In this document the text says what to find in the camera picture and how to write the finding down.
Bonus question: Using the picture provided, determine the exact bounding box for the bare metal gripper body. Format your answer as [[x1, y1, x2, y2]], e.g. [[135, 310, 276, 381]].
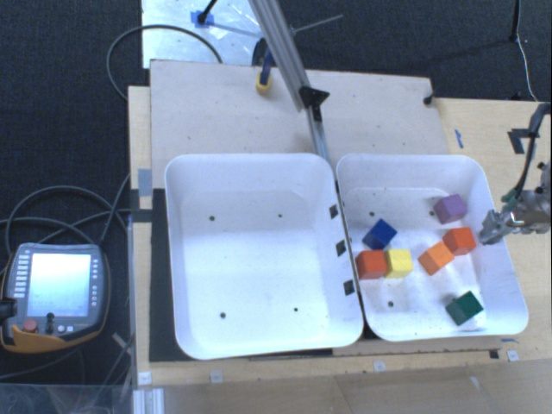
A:
[[505, 189, 552, 236]]

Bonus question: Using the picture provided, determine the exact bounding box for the red-orange cube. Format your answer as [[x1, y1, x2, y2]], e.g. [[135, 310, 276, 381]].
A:
[[354, 249, 389, 281], [442, 226, 477, 257]]

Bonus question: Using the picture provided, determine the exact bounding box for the purple cube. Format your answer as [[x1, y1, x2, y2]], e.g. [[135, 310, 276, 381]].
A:
[[433, 193, 468, 226]]

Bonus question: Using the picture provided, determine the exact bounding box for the orange cube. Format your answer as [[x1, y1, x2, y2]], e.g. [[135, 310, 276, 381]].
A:
[[417, 241, 455, 277]]

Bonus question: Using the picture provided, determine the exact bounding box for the green cube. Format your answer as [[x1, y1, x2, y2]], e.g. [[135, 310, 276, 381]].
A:
[[444, 290, 485, 327]]

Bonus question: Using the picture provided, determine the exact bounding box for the yellow cube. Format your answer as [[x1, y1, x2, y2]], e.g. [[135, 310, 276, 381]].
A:
[[384, 248, 414, 280]]

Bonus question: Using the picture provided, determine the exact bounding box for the white plastic tray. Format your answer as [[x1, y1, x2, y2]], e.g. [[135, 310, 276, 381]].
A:
[[163, 153, 365, 361], [335, 153, 530, 343]]

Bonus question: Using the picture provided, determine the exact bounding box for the blue cube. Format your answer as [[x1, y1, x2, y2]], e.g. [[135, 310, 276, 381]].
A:
[[361, 217, 398, 251]]

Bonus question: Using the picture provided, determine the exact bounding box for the thin black rod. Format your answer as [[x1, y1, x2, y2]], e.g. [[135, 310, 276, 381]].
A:
[[333, 174, 367, 338]]

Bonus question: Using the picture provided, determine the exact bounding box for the pale wooden board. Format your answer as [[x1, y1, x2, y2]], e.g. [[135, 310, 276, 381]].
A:
[[148, 59, 504, 363]]

